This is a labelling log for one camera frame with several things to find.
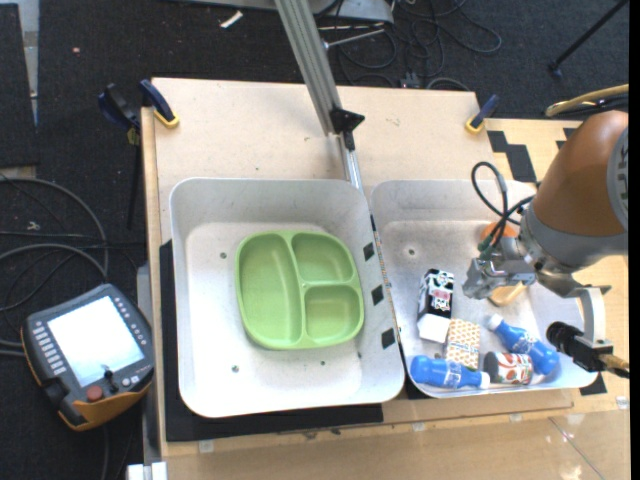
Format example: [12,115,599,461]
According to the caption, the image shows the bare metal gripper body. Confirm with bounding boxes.
[490,237,581,298]

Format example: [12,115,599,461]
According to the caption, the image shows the tan toy bread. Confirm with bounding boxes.
[488,281,528,308]

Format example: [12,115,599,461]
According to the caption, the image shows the black and white milk carton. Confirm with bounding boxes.
[416,268,456,345]

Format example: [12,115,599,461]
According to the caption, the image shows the orange round toy food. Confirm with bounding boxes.
[480,221,519,245]

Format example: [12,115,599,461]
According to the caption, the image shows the orange patterned carton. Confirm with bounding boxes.
[442,317,483,371]

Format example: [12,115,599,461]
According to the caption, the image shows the white plastic tray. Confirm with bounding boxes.
[168,176,406,419]
[369,178,601,400]

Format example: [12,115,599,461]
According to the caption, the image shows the blue bottle with white cap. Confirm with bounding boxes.
[409,354,492,391]
[485,313,561,377]

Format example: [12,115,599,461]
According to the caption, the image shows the red and white can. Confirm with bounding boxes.
[482,350,536,386]

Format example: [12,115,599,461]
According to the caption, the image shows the thin black and white rod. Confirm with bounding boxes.
[341,136,404,340]

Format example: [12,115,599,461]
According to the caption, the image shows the green divided plate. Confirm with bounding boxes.
[234,230,366,352]

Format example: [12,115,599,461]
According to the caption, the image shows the pale wood board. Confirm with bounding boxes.
[149,76,576,460]

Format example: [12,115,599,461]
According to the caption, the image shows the black cylinder on white bracket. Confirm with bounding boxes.
[545,284,614,373]

